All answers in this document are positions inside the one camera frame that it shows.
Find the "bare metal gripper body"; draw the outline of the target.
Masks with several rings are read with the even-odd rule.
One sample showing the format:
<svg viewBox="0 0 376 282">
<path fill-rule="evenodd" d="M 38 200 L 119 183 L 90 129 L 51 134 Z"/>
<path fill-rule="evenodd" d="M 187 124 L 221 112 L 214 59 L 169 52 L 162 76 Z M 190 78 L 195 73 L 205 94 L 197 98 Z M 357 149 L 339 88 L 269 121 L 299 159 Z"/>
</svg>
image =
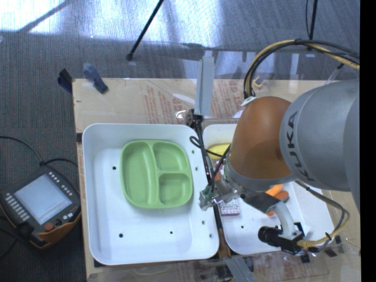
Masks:
<svg viewBox="0 0 376 282">
<path fill-rule="evenodd" d="M 216 190 L 219 194 L 217 200 L 228 203 L 233 199 L 241 198 L 246 204 L 262 213 L 267 213 L 279 202 L 279 199 L 266 193 L 275 184 L 278 184 L 275 179 L 221 178 L 216 182 Z"/>
</svg>

